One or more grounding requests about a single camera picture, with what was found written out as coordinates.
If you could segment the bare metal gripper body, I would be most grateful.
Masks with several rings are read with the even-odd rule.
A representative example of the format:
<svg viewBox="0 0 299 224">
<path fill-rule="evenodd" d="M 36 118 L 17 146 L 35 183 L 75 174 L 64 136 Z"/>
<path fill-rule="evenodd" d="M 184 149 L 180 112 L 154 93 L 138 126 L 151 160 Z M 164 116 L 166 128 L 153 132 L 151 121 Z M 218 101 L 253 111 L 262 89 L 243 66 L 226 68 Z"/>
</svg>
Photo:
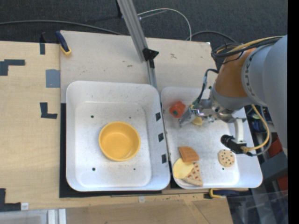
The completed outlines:
<svg viewBox="0 0 299 224">
<path fill-rule="evenodd" d="M 194 101 L 191 105 L 191 112 L 200 117 L 203 121 L 214 122 L 215 120 L 222 120 L 225 123 L 233 123 L 234 111 L 223 108 L 217 101 L 211 99 L 201 99 L 199 102 Z"/>
</svg>

